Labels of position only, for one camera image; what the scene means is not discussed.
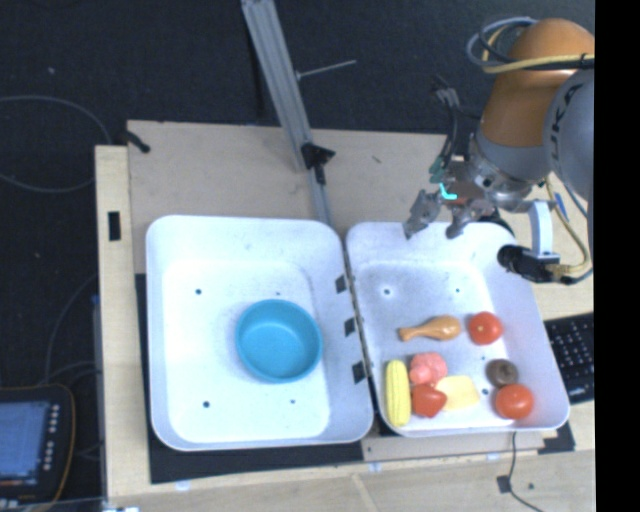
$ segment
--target blue plate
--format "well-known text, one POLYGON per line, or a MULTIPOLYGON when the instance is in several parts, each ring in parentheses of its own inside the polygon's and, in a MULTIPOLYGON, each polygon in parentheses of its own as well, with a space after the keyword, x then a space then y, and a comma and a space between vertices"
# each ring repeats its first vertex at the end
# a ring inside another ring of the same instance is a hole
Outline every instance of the blue plate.
POLYGON ((286 300, 269 299, 249 306, 235 334, 244 366, 268 382, 302 379, 322 358, 318 324, 304 309, 286 300))

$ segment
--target dark background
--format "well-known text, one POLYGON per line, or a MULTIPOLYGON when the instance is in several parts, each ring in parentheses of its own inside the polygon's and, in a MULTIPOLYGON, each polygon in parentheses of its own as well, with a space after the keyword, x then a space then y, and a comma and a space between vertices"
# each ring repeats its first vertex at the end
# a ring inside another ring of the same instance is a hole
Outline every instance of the dark background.
MULTIPOLYGON (((297 71, 357 61, 301 81, 313 128, 445 133, 434 74, 480 112, 492 78, 464 46, 492 17, 564 17, 595 34, 595 0, 276 6, 297 71)), ((240 0, 0 2, 0 385, 42 382, 48 352, 51 372, 94 359, 94 146, 124 144, 130 119, 276 125, 251 55, 240 0)), ((80 423, 63 499, 99 496, 95 371, 51 381, 71 386, 80 423)))

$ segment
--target toy food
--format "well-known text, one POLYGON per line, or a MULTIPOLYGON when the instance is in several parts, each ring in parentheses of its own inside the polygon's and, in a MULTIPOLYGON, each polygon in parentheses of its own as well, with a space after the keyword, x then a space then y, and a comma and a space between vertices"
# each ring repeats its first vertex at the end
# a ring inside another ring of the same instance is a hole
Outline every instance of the toy food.
POLYGON ((436 384, 436 389, 447 395, 444 411, 464 409, 480 402, 480 394, 467 375, 448 375, 436 384))
POLYGON ((447 363, 437 352, 416 354, 409 364, 409 380, 412 384, 435 385, 447 373, 447 363))
POLYGON ((489 382, 500 388, 518 382, 518 369, 508 359, 494 359, 486 367, 489 382))
POLYGON ((504 332, 500 319, 490 311, 476 313, 467 326, 471 340, 477 345, 489 345, 504 332))
POLYGON ((519 420, 533 409, 533 393, 523 384, 507 384, 496 393, 496 411, 503 418, 519 420))
POLYGON ((387 418, 395 427, 406 425, 411 418, 411 390, 406 365, 392 359, 385 368, 387 418))
POLYGON ((431 384, 418 384, 411 390, 411 407, 419 416, 433 418, 447 402, 447 395, 431 384))
POLYGON ((440 315, 417 327, 401 327, 398 335, 402 341, 409 341, 416 336, 425 336, 436 340, 450 340, 462 331, 460 321, 451 315, 440 315))

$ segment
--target keyboard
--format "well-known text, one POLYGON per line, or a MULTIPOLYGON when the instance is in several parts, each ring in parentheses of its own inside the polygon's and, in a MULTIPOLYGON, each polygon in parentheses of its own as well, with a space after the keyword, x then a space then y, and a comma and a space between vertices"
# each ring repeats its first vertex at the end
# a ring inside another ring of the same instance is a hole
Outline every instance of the keyboard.
POLYGON ((595 398, 593 312, 544 322, 569 402, 595 398))

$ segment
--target wooden table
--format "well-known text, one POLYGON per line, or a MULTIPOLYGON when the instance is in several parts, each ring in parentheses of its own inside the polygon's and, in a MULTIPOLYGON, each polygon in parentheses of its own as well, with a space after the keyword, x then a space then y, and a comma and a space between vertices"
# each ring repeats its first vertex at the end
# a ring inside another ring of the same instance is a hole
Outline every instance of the wooden table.
MULTIPOLYGON (((314 218, 307 176, 296 171, 280 128, 130 121, 151 147, 96 147, 107 499, 142 510, 522 510, 496 478, 511 463, 508 434, 413 440, 375 432, 353 464, 248 472, 163 484, 150 481, 134 275, 144 273, 144 234, 166 213, 314 218)), ((326 167, 334 229, 404 221, 428 186, 438 135, 314 130, 336 151, 326 167)), ((567 204, 586 241, 586 223, 567 204)), ((442 220, 450 220, 448 212, 442 220)), ((504 215, 530 245, 526 215, 504 215)), ((560 223, 563 261, 580 254, 560 223)), ((593 311, 593 278, 534 286, 543 319, 593 311)), ((572 406, 576 450, 538 455, 553 432, 518 435, 513 488, 546 511, 595 510, 593 402, 572 406)))

